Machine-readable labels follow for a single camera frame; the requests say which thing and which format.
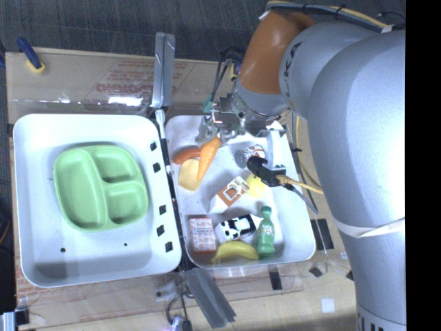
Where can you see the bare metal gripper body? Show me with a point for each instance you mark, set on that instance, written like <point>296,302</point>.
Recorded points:
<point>227,116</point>

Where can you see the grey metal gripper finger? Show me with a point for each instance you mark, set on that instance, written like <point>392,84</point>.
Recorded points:
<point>228,135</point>
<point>205,132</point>

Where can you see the orange carrot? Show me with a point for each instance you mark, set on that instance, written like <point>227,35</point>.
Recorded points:
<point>208,157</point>

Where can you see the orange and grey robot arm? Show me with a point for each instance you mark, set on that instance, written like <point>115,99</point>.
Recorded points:
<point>344,116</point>

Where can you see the red and white can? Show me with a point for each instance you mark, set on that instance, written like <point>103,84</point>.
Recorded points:
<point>251,152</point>

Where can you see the orange sausage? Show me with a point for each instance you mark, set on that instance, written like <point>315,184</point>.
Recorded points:
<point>184,154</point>

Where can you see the yellow lemon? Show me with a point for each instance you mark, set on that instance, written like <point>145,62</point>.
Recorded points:
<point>256,189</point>

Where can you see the white and orange carton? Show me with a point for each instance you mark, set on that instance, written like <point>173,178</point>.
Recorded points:
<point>227,197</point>

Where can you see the black and white cow carton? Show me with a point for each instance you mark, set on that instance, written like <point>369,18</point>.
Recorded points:
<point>236,228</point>

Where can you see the orange and white packet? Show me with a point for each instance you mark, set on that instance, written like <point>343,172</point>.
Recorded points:
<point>202,234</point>

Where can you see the green plastic bottle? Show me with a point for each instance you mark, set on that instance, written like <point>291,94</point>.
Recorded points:
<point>266,234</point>

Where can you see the white plastic tray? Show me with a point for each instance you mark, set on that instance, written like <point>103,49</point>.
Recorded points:
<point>293,226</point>
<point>41,198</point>

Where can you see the yellow banana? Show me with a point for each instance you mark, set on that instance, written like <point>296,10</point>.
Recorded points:
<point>236,252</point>

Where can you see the brown cardboard board, red print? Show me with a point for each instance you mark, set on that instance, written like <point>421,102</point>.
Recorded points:
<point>89,78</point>

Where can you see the green divided plate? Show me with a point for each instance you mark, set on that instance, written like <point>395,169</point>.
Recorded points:
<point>82,188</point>

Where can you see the black cylinder on white bracket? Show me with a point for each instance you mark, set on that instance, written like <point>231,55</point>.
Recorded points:
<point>263,171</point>

